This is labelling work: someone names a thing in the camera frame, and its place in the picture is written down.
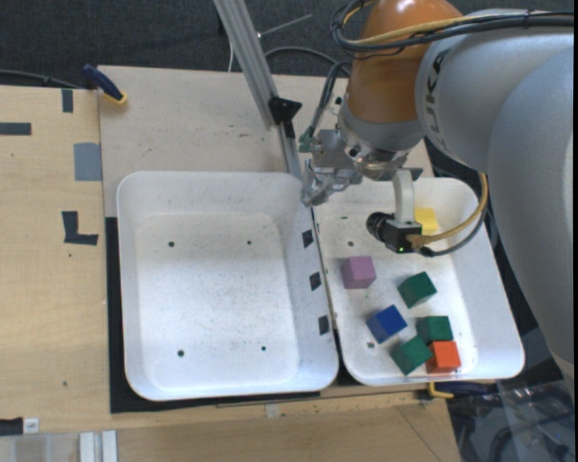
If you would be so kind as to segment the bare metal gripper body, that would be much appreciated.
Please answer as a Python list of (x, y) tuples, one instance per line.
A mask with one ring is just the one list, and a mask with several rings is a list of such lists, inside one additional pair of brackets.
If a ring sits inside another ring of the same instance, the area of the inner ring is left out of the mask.
[(409, 150), (386, 150), (373, 147), (353, 132), (340, 129), (320, 130), (310, 142), (312, 163), (324, 173), (355, 172), (373, 181), (390, 180), (403, 168)]

